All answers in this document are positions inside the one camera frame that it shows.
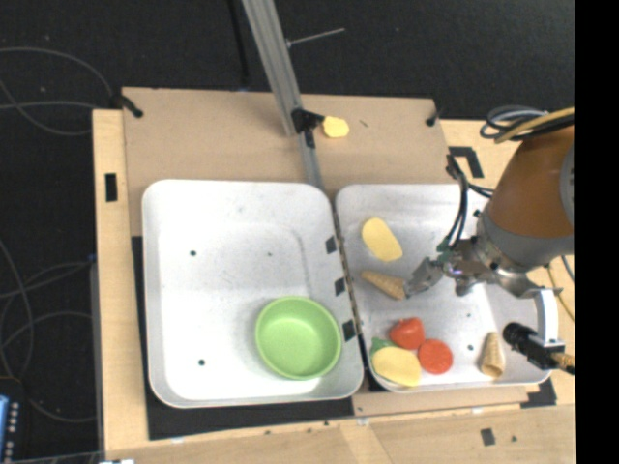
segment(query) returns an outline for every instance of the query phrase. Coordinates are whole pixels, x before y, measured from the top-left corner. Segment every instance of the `toy ice cream cone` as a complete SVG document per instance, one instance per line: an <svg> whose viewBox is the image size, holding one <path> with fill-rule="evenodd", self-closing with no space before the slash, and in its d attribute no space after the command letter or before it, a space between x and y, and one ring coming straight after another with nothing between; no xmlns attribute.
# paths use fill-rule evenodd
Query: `toy ice cream cone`
<svg viewBox="0 0 619 464"><path fill-rule="evenodd" d="M499 334L497 332L491 332L486 337L486 344L484 345L484 352L482 354L482 372L491 376L492 378L498 378L505 371L505 354L501 348Z"/></svg>
<svg viewBox="0 0 619 464"><path fill-rule="evenodd" d="M361 272L361 278L398 301L406 298L406 294L404 293L404 279L399 276L384 275L378 272L365 270Z"/></svg>

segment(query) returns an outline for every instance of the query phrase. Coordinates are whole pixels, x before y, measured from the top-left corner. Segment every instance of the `black background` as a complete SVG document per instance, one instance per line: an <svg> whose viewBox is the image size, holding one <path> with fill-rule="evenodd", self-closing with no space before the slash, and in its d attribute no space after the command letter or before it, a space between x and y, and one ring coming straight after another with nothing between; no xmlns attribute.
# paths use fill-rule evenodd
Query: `black background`
<svg viewBox="0 0 619 464"><path fill-rule="evenodd" d="M575 98L575 0L275 0L304 93L433 98L446 118L483 118L507 103L558 109ZM240 10L249 89L267 90ZM226 0L0 0L0 48L71 53L123 86L238 89L241 63ZM21 102L77 100L107 106L97 79L75 63L0 53L0 77ZM0 104L8 100L0 94ZM28 110L55 128L90 127L75 108ZM60 137L0 109L0 239L20 274L96 254L92 141ZM15 289L0 262L0 290ZM88 275L31 294L35 316L89 312ZM23 325L18 302L6 338ZM66 417L95 411L92 328L76 317L37 325L24 377L29 395ZM20 366L27 336L8 350ZM33 414L27 456L95 450L96 426Z"/></svg>

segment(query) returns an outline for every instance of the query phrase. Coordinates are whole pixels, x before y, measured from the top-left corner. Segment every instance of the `yellow cable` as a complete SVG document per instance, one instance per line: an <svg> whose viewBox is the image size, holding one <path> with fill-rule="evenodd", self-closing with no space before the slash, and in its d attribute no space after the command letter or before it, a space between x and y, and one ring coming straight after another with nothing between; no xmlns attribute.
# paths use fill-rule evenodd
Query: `yellow cable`
<svg viewBox="0 0 619 464"><path fill-rule="evenodd" d="M550 266L548 266L547 270L548 270L548 276L550 277L550 281L552 282L552 286L553 286L554 288L559 288L559 287L557 286L557 283L556 283L555 279L554 279L554 276L552 275L552 271L551 271L551 269L550 269ZM572 312L572 311L568 308L568 305L567 305L567 304L565 304L565 300L563 299L563 296L561 296L561 293L557 294L557 295L556 295L556 297L557 297L557 299L559 300L559 303L561 303L561 306L563 306L563 308L565 309L565 311L568 313L568 316L570 316L570 318L572 318L572 321L573 321L574 323L576 323L576 320L575 320L575 315L574 315L574 313L573 313L573 312Z"/></svg>
<svg viewBox="0 0 619 464"><path fill-rule="evenodd" d="M541 124L545 124L546 122L557 120L562 117L567 117L573 114L574 114L574 107L572 106L570 108L564 108L563 110L557 110L556 112L549 113L548 115L543 115L542 117L536 117L535 119L525 122L524 124L520 124L519 126L513 129L510 129L507 132L501 134L496 139L494 139L494 142L496 144L499 144L505 141L509 141L510 139L512 139L512 137L522 132L530 131L531 129L534 129L535 127Z"/></svg>

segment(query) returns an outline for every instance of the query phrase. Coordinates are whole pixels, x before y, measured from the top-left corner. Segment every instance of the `green bowl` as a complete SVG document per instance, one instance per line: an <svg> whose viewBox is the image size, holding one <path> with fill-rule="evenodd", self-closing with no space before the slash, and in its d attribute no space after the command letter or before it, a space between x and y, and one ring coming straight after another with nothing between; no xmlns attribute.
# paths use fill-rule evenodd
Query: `green bowl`
<svg viewBox="0 0 619 464"><path fill-rule="evenodd" d="M341 333L333 315L309 298L276 299L260 311L255 341L262 360L292 380L309 380L333 369Z"/></svg>

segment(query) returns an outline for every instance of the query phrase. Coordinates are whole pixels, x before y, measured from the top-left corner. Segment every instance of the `wooden table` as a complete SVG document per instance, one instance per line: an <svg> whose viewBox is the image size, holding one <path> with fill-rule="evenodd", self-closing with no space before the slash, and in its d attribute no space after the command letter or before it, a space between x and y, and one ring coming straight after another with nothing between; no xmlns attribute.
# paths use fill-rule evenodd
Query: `wooden table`
<svg viewBox="0 0 619 464"><path fill-rule="evenodd" d="M551 377L556 406L520 409L520 402L537 387L446 391L417 398L361 390L355 395L355 406L362 406L363 413L357 412L355 418L149 440L131 250L131 236L140 231L136 202L141 192L153 177L178 173L179 161L184 161L181 164L188 177L195 176L192 149L186 146L188 154L181 160L174 160L173 151L179 139L199 149L200 139L212 139L209 131L214 130L220 135L215 136L216 149L209 150L212 170L220 175L215 178L234 178L236 173L241 180L292 182L303 180L303 170L294 160L274 171L264 159L274 151L285 160L298 156L296 142L291 145L281 131L268 94L142 88L128 88L124 93L144 108L147 122L139 124L140 119L119 110L93 114L102 428L107 458L134 458L140 463L205 462L207 458L208 462L373 463L410 462L413 457L419 463L575 461L575 379L558 371ZM485 172L475 182L493 186L516 147L482 140L479 121L441 121L429 128L424 119L432 114L431 101L316 95L304 96L304 103L307 109L341 116L351 125L345 141L317 135L329 195L351 182L451 182L443 172L447 146L472 147ZM229 111L222 114L222 109ZM249 146L244 139L250 131L261 132L267 144ZM158 139L166 137L172 143L168 139L158 149ZM140 142L147 146L139 148L141 152L135 147ZM162 159L162 153L169 156ZM252 171L248 162L240 163L237 172L225 172L230 169L225 157L237 156L261 166ZM112 179L116 194L110 197L106 184ZM569 312L574 311L574 286L563 265L557 260L550 271L538 270L531 277L543 285L564 287L560 335L573 352L574 321ZM485 442L482 430L491 432L493 445Z"/></svg>

